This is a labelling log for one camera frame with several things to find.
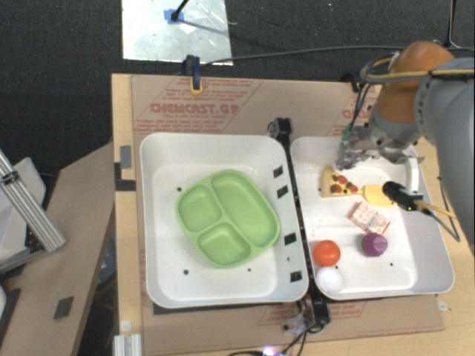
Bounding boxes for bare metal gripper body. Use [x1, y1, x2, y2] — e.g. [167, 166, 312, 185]
[347, 125, 413, 165]

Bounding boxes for toy pizza slice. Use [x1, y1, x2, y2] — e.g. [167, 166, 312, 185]
[320, 164, 364, 199]

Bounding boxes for pale yellow toy food piece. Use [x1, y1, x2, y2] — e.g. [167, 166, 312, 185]
[361, 184, 399, 208]

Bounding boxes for pink and white carton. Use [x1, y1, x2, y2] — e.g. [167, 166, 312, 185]
[347, 201, 392, 235]

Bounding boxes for thin black rod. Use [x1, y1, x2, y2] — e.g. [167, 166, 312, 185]
[280, 134, 322, 311]

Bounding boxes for purple ribbed toy cup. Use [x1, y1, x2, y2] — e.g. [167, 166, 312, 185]
[361, 231, 389, 258]

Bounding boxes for orange ball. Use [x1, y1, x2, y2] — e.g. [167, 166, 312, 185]
[312, 240, 341, 267]

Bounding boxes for white plastic tray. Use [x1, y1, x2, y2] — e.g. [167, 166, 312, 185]
[289, 135, 456, 301]
[139, 131, 310, 309]

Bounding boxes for white ball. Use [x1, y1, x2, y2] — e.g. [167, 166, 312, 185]
[315, 266, 344, 294]

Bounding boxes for brown cardboard board red print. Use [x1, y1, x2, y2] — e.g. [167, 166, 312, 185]
[129, 73, 446, 356]

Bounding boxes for green divided plate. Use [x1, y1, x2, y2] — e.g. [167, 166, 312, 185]
[174, 168, 282, 270]

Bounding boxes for black cylinder on white bracket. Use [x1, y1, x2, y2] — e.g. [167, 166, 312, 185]
[381, 156, 425, 213]

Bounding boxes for black block with thin wires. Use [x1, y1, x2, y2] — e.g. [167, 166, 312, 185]
[309, 297, 331, 326]
[266, 116, 294, 140]

